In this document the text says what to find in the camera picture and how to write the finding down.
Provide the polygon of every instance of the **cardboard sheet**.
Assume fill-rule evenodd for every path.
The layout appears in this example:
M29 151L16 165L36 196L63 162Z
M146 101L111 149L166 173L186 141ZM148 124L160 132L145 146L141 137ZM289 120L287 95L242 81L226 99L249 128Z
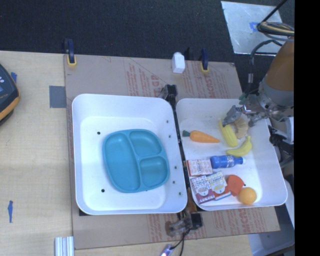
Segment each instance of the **cardboard sheet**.
M173 73L170 59L77 55L77 65L68 66L64 56L69 167L74 247L99 247L177 241L181 236L167 235L167 222L178 221L172 214L86 215L81 213L75 196L75 166L71 105L80 94L158 97L169 84L177 86L177 98L237 99L241 86L235 66L209 62L203 74L199 61L187 60L182 74ZM235 236L279 231L274 207L201 211L203 226L185 239Z

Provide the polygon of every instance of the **white tray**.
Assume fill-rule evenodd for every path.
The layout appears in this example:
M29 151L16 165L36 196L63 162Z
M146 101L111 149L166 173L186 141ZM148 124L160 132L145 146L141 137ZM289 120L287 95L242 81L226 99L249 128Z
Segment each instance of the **white tray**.
M180 134L183 130L200 130L220 139L220 143L199 143L189 137L181 137L186 160L209 159L211 156L225 155L229 149L219 128L219 119L226 117L229 109L236 105L238 99L199 99L184 98L176 105ZM236 196L228 196L198 204L206 211L267 207L282 205L287 200L287 189L274 146L269 142L269 130L265 119L250 127L252 150L245 156L246 163L230 168L222 168L225 177L230 174L239 176L247 187L253 188L257 199L252 205L242 204ZM238 140L240 146L244 138Z
M72 102L75 197L90 215L177 213L187 204L187 191L171 105L161 98L81 94ZM160 187L120 192L105 170L102 146L116 131L147 129L160 139L170 175Z

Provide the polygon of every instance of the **banana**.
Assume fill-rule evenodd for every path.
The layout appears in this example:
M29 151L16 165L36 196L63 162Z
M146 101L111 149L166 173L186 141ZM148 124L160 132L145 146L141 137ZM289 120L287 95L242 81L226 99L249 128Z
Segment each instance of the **banana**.
M251 136L247 136L239 148L228 149L226 153L235 157L243 157L252 149Z
M234 123L234 125L236 127L235 136L238 139L241 139L247 133L247 131L249 129L249 125L246 122L246 120L244 120L242 117L240 117L239 119L235 120L233 123Z
M223 127L222 121L220 119L219 126L220 126L220 130L222 132L222 135L223 135L226 143L229 145L229 147L234 148L234 147L238 146L237 136L236 136L234 130L232 129L231 125L227 124L225 127Z

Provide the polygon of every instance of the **orange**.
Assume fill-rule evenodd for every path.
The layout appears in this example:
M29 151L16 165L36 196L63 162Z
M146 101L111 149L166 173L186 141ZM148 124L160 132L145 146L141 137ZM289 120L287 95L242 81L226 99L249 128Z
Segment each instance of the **orange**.
M251 205L257 199L256 191L251 187L244 187L240 190L239 199L245 205Z

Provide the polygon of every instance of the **blue plate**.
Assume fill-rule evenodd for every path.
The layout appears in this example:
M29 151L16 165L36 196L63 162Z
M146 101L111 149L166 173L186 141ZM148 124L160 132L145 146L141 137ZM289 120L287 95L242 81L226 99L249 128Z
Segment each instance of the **blue plate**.
M102 152L110 181L121 192L152 190L169 178L166 152L150 130L113 132L104 139Z

